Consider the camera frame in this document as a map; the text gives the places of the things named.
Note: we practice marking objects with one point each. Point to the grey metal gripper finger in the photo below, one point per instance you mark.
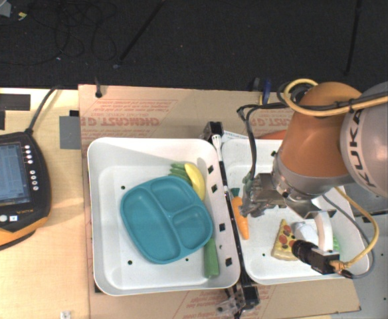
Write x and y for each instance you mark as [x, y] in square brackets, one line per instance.
[259, 211]
[246, 206]

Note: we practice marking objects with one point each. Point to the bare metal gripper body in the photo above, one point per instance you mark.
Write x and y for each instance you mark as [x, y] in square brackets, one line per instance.
[267, 191]

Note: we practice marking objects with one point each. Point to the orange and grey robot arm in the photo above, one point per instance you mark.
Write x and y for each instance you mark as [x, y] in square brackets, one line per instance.
[317, 145]

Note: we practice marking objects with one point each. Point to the orange carrot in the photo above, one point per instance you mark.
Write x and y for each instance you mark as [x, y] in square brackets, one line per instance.
[241, 218]

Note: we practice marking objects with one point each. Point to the thin black and white rod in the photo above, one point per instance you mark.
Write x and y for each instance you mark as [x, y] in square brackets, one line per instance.
[229, 194]

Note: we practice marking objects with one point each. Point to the yellow pizza slice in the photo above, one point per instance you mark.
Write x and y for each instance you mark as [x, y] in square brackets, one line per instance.
[282, 244]

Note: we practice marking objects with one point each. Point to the white plastic tray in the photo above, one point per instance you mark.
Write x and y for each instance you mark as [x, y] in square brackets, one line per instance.
[267, 264]
[147, 158]

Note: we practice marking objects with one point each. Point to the yellow banana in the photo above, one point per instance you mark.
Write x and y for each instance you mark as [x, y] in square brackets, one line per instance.
[195, 178]

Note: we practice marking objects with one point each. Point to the green celery stick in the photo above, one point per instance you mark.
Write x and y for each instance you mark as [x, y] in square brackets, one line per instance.
[211, 261]

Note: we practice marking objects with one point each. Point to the green pea pod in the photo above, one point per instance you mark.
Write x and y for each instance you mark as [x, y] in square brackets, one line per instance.
[179, 172]

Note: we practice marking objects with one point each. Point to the green toy vegetable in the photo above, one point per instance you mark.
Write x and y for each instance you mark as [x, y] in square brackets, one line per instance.
[336, 244]

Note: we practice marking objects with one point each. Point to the blue divided plate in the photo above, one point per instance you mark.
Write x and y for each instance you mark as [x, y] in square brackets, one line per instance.
[160, 221]

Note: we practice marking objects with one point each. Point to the brown cardboard board red print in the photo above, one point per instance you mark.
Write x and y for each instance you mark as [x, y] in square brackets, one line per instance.
[147, 111]

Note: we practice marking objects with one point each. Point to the black cylinder on white bracket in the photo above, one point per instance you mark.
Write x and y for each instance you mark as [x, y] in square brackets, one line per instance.
[313, 253]

